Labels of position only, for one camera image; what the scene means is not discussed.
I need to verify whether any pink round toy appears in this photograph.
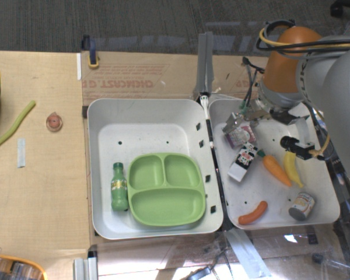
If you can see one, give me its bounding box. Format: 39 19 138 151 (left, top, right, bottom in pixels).
45 111 63 132

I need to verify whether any yellow-orange plate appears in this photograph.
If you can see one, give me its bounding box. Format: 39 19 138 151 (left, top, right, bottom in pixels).
0 254 48 280

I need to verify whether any yellow banana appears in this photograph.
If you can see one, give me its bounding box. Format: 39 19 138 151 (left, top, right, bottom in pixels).
283 150 305 188

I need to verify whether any green plastic bottle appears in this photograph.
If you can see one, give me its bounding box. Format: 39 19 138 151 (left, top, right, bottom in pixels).
110 162 130 212

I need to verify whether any black and white carton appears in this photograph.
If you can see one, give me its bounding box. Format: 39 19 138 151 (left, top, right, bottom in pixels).
227 142 259 183

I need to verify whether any pink carton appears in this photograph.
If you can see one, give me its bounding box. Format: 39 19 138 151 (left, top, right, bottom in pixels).
225 124 257 149

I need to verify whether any long green bean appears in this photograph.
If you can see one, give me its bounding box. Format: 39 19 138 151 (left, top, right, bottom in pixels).
0 100 36 152

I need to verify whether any orange carrot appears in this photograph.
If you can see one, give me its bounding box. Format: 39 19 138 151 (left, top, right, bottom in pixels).
257 149 292 188

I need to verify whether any white and yellow can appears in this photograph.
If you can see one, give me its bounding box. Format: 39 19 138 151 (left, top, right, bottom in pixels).
288 191 316 222

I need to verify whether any orange sausage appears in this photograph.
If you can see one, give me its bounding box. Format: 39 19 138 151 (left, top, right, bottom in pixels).
238 200 268 226

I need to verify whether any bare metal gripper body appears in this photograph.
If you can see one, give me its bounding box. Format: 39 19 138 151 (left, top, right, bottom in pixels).
242 99 281 122

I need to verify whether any green divided plate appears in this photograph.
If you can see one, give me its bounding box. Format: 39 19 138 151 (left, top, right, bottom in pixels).
127 152 207 227

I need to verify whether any brown cardboard board, red print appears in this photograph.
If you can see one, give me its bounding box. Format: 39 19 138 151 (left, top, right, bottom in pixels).
80 50 348 277

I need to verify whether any white plastic tray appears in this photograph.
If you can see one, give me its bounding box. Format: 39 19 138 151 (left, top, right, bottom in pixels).
86 97 224 240
208 98 341 230

